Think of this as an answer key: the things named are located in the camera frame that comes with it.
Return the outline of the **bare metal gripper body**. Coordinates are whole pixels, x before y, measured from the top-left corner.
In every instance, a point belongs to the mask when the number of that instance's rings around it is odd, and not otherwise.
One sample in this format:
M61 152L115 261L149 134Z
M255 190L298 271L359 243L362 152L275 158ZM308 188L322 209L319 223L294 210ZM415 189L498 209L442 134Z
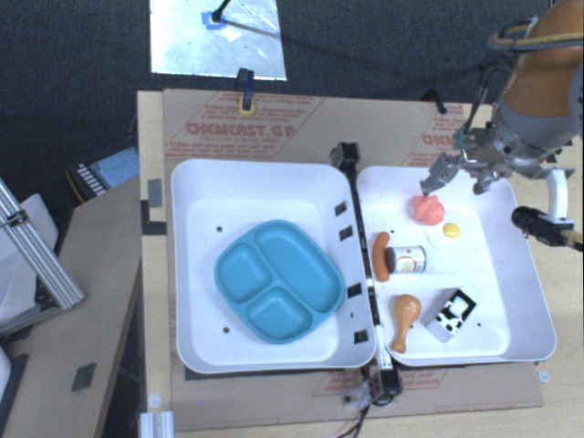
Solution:
M461 153L461 167L483 180L512 173L535 178L547 157L546 149L528 144L507 128L470 129Z

